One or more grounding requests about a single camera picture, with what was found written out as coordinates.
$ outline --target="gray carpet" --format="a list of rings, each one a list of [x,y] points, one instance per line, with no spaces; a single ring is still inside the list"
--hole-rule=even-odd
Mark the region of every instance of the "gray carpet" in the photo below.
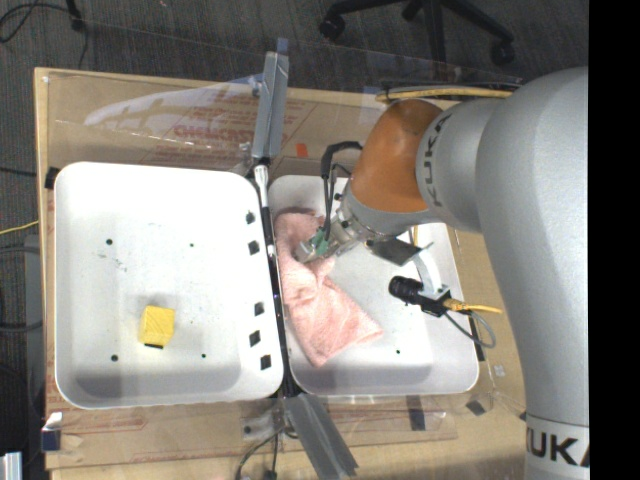
[[[32,0],[0,0],[0,15]],[[82,69],[221,80],[262,68],[261,55],[278,37],[326,48],[317,30],[327,8],[338,0],[76,0],[89,22],[88,36],[74,32],[68,17],[37,8],[7,44],[0,44],[0,230],[37,219],[36,187],[18,170],[35,169],[32,71],[36,66],[75,68],[85,39]],[[470,0],[516,37],[516,59],[491,63],[493,39],[445,11],[448,62],[521,77],[525,81],[556,70],[588,64],[589,0]],[[64,0],[41,0],[64,5]],[[422,14],[411,23],[402,5],[345,15],[345,47],[430,58]],[[6,37],[19,17],[0,30]],[[215,45],[231,48],[223,50]],[[254,53],[255,56],[239,52]],[[366,77],[362,66],[336,67],[338,73]],[[346,80],[298,75],[302,85],[347,86]],[[31,228],[0,235],[0,247],[20,245]],[[20,255],[0,256],[1,321],[24,321],[24,265]],[[0,334],[0,364],[26,378],[25,341]],[[0,372],[0,453],[20,448],[25,439],[27,404],[22,386]]]

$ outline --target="metal plate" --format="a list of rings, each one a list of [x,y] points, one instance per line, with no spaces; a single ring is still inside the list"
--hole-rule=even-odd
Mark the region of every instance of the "metal plate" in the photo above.
[[[74,405],[252,400],[280,385],[260,208],[240,176],[65,167],[55,183],[55,289],[56,382]],[[175,310],[163,349],[138,341],[149,304]]]
[[[336,191],[345,184],[345,179],[338,180]],[[269,201],[274,219],[291,208],[324,215],[322,180],[319,176],[280,177],[270,187]],[[462,299],[446,225],[420,226],[419,245],[430,243],[443,283]],[[452,394],[473,387],[479,373],[473,342],[447,319],[425,315],[418,306],[405,306],[392,297],[388,285],[395,275],[419,279],[413,264],[398,267],[363,246],[337,259],[330,277],[382,326],[384,334],[371,343],[352,346],[320,368],[308,361],[287,322],[291,370],[304,390],[321,396],[386,396]],[[466,317],[452,316],[469,331]]]

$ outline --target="pink cloth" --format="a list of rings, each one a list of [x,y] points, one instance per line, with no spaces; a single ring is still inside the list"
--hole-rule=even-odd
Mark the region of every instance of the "pink cloth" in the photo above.
[[[298,342],[316,367],[351,345],[382,335],[378,323],[328,277],[335,258],[302,264],[293,256],[321,224],[303,213],[283,213],[274,224],[283,301]]]

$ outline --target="cardboard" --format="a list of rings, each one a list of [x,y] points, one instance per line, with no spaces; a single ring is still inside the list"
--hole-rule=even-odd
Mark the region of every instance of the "cardboard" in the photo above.
[[[62,447],[47,454],[47,469],[60,479],[215,478],[219,467],[221,478],[231,478],[239,457],[255,442],[247,439],[243,422],[269,413],[274,401],[87,411],[58,392],[53,371],[55,208],[45,182],[50,168],[81,160],[233,168],[253,136],[257,101],[248,86],[239,84],[45,68],[35,70],[34,88],[46,414],[62,413]],[[443,108],[453,104],[434,103]],[[372,95],[289,89],[282,154],[271,166],[271,178],[317,174],[328,144],[365,141],[384,108]],[[337,159],[346,166],[357,159],[357,152],[340,155]],[[501,307],[482,237],[451,230],[451,240],[467,299]],[[462,465],[470,462],[505,465],[505,471],[520,467],[525,435],[517,417],[524,407],[520,363],[506,316],[485,318],[498,346],[487,352],[470,392],[328,405],[361,471],[393,470],[398,478],[410,477],[402,471],[416,478],[427,470],[458,471],[457,478],[465,478]],[[416,428],[416,417],[422,427]],[[286,439],[281,447],[279,472],[282,468],[291,478],[313,478],[295,476],[313,471],[298,441]],[[258,455],[267,455],[268,461],[269,453],[267,447]],[[261,463],[263,458],[253,460]]]

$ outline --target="yellow sponge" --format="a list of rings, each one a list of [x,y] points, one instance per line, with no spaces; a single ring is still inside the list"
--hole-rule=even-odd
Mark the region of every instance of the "yellow sponge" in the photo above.
[[[138,339],[145,345],[164,347],[173,336],[175,313],[173,309],[158,306],[144,308]]]

